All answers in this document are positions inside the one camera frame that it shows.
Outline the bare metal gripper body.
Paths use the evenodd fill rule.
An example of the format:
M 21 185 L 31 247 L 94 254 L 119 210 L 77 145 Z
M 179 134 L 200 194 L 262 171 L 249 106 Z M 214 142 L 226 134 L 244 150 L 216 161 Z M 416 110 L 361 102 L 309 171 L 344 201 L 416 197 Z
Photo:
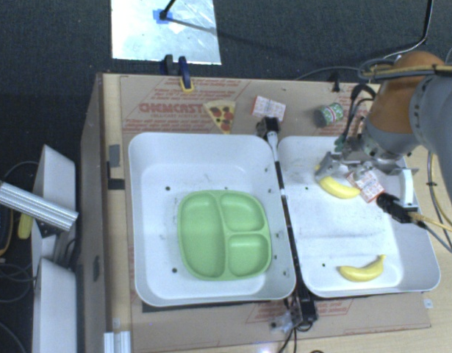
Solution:
M 377 168 L 382 172 L 399 168 L 399 155 L 383 149 L 369 135 L 348 138 L 341 135 L 334 142 L 334 151 L 340 163 L 346 166 Z

